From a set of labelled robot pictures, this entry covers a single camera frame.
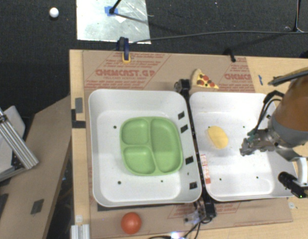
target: yellow oval object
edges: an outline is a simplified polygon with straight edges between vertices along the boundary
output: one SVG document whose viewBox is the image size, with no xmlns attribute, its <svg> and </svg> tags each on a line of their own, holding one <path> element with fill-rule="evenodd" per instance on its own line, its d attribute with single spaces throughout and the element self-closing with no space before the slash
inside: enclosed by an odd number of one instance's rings
<svg viewBox="0 0 308 239">
<path fill-rule="evenodd" d="M 227 146 L 228 137 L 222 128 L 214 125 L 209 127 L 207 132 L 216 148 L 223 149 Z"/>
</svg>

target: blue clamp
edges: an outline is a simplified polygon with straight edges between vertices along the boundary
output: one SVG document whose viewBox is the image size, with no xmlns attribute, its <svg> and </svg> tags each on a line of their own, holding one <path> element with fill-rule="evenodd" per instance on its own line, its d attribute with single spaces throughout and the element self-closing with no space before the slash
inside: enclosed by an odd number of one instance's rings
<svg viewBox="0 0 308 239">
<path fill-rule="evenodd" d="M 116 50 L 123 51 L 122 61 L 124 63 L 130 63 L 131 55 L 130 55 L 130 46 L 128 38 L 120 37 L 120 39 L 116 43 Z"/>
</svg>

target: white ball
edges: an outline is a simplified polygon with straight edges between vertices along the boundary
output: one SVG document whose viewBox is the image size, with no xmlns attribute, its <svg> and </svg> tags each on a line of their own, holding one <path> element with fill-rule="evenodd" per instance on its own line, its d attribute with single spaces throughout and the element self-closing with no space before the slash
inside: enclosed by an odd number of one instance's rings
<svg viewBox="0 0 308 239">
<path fill-rule="evenodd" d="M 59 16 L 59 10 L 56 7 L 51 8 L 49 13 L 52 18 L 57 18 Z"/>
</svg>

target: black fabric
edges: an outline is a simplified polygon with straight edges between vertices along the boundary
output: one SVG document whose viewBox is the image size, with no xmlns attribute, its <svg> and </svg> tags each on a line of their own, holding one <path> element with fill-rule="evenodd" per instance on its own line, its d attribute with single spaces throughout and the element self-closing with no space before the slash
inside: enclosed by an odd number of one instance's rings
<svg viewBox="0 0 308 239">
<path fill-rule="evenodd" d="M 284 31 L 297 0 L 146 0 L 151 37 L 221 30 Z M 51 20 L 49 9 L 60 16 Z M 308 31 L 308 0 L 299 28 Z M 69 49 L 114 49 L 76 39 L 76 0 L 0 0 L 0 106 L 26 116 L 69 94 Z M 221 34 L 134 45 L 132 51 L 298 57 L 308 35 Z"/>
</svg>

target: red ball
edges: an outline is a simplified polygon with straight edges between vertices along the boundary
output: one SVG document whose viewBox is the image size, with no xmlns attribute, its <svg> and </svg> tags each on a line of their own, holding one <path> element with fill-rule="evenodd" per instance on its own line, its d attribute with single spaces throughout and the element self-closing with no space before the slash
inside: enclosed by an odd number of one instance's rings
<svg viewBox="0 0 308 239">
<path fill-rule="evenodd" d="M 142 220 L 136 213 L 126 213 L 121 220 L 123 231 L 129 235 L 137 233 L 142 225 Z"/>
</svg>

